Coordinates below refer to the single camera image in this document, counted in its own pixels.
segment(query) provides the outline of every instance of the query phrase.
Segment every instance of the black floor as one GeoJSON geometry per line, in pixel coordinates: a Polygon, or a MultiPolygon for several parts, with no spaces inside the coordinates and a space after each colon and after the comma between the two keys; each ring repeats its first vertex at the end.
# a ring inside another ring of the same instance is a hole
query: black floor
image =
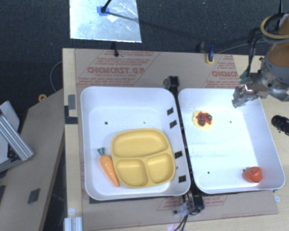
{"type": "MultiPolygon", "coordinates": [[[[119,49],[194,52],[204,41],[213,42],[219,52],[245,44],[252,28],[278,12],[280,0],[136,1],[143,42],[119,43],[119,49]]],[[[284,0],[283,11],[289,12],[289,0],[284,0]]],[[[9,100],[21,114],[38,102],[40,94],[51,95],[50,72],[62,60],[62,48],[110,46],[107,41],[70,39],[69,0],[0,0],[0,104],[9,100]]],[[[267,49],[259,44],[257,54],[267,49]]],[[[248,54],[248,48],[226,53],[248,54]]],[[[53,84],[57,90],[62,87],[60,66],[53,72],[53,84]]],[[[53,218],[47,219],[46,230],[60,230],[56,225],[62,221],[62,188],[55,187],[53,218]]]]}

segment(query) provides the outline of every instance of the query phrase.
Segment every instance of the blue tape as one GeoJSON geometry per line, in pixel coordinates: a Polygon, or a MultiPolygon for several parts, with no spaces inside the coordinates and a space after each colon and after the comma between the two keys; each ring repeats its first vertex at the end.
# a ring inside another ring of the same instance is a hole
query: blue tape
{"type": "Polygon", "coordinates": [[[100,16],[107,16],[107,13],[110,13],[110,9],[109,9],[108,7],[106,8],[106,12],[105,12],[105,13],[102,13],[102,12],[101,12],[101,8],[103,8],[103,6],[98,6],[98,7],[96,7],[97,13],[98,13],[100,16]]]}

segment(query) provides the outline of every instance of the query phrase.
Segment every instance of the wooden table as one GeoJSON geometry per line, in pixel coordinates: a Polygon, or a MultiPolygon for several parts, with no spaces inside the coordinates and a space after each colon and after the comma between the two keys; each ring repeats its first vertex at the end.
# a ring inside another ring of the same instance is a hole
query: wooden table
{"type": "MultiPolygon", "coordinates": [[[[81,202],[81,179],[80,179],[80,156],[79,156],[79,134],[76,129],[73,118],[77,117],[76,109],[69,109],[71,93],[77,93],[76,91],[76,74],[75,70],[66,66],[75,67],[75,55],[73,49],[65,49],[63,54],[63,63],[65,65],[64,70],[64,89],[66,107],[66,117],[68,122],[65,126],[66,135],[66,166],[67,166],[67,207],[68,217],[81,217],[82,216],[82,202],[81,202]]],[[[248,62],[247,56],[234,55],[235,66],[238,73],[242,73],[248,62]]],[[[199,54],[197,61],[204,61],[203,55],[199,54]]],[[[252,72],[256,72],[260,68],[260,61],[255,57],[252,64],[252,72]]],[[[271,96],[262,100],[263,109],[274,139],[278,155],[280,157],[281,164],[286,176],[285,185],[274,195],[279,196],[280,202],[277,203],[279,214],[277,215],[265,215],[254,217],[242,217],[242,218],[228,218],[218,220],[206,220],[197,222],[187,222],[185,230],[289,230],[289,137],[284,133],[279,133],[275,127],[271,125],[271,118],[274,115],[281,115],[289,117],[289,103],[282,103],[271,96]]],[[[174,224],[169,225],[154,225],[154,226],[142,226],[133,228],[124,228],[126,231],[160,231],[160,230],[172,230],[174,224]]]]}

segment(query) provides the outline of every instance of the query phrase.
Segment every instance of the pizza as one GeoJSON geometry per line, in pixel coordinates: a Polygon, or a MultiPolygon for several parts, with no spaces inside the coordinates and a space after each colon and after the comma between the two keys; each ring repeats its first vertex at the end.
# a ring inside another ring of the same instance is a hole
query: pizza
{"type": "Polygon", "coordinates": [[[197,128],[210,129],[213,126],[213,118],[205,111],[195,111],[193,113],[193,123],[197,128]]]}

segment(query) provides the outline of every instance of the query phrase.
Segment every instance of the yellow plate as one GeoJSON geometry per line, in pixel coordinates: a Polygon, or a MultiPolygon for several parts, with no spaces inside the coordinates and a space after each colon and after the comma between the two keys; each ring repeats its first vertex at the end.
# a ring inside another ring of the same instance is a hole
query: yellow plate
{"type": "Polygon", "coordinates": [[[157,129],[118,133],[111,141],[111,156],[118,179],[130,188],[161,185],[170,181],[175,173],[169,141],[157,129]]]}

